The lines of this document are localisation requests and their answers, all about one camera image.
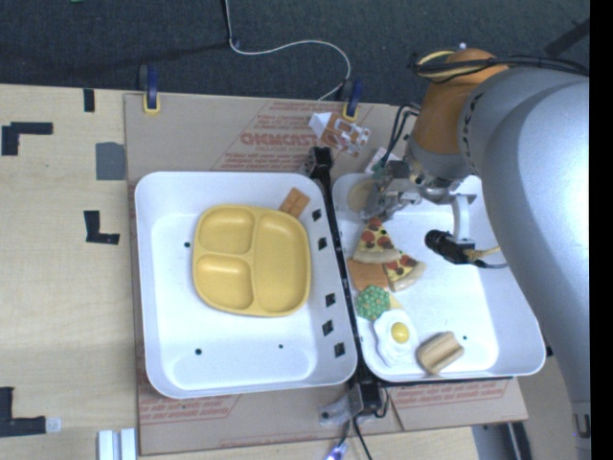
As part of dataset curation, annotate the beige round biscuit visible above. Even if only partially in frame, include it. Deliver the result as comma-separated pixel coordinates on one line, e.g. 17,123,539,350
346,179,377,213

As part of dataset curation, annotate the white plastic tray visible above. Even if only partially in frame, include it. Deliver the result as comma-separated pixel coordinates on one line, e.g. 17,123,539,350
331,172,547,383
133,170,359,400

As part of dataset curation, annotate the tan bread bun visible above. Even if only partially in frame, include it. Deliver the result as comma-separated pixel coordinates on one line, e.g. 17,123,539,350
415,331,465,375

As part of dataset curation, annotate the white and yellow fried egg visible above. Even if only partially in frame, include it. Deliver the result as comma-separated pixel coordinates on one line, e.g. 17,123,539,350
372,308,420,369

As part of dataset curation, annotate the brown cardboard board red print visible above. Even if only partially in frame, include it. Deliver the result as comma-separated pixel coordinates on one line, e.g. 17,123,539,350
123,92,530,457

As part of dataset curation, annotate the yellow divided plate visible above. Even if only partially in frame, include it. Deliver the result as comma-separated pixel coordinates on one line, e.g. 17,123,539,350
192,203,313,318

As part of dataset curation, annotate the orange toast slice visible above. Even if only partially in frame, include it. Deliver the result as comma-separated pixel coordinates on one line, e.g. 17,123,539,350
346,257,391,293

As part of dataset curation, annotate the pizza slice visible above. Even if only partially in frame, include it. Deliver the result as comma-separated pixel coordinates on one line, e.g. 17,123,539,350
352,216,401,265
382,252,427,293

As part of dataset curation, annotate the black block with thin wires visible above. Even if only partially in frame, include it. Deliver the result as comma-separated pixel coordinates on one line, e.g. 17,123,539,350
305,146,334,180
352,379,385,417

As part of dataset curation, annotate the orange wafer biscuit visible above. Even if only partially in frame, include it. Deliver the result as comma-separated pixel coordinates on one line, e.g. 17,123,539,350
278,187,311,219

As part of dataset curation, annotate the black cylinder on white bracket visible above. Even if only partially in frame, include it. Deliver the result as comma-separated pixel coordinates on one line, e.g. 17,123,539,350
424,193,478,265

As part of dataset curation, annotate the white and orange carton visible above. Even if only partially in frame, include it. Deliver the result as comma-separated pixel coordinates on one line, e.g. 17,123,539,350
307,111,373,158

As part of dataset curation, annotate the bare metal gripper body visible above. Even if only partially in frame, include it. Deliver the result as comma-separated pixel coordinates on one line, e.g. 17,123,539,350
375,159,478,206

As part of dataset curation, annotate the thin black rod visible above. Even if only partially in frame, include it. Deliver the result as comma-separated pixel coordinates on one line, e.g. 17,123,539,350
316,160,373,388

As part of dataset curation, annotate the green broccoli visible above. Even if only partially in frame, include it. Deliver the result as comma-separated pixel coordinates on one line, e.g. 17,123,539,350
354,284,392,322

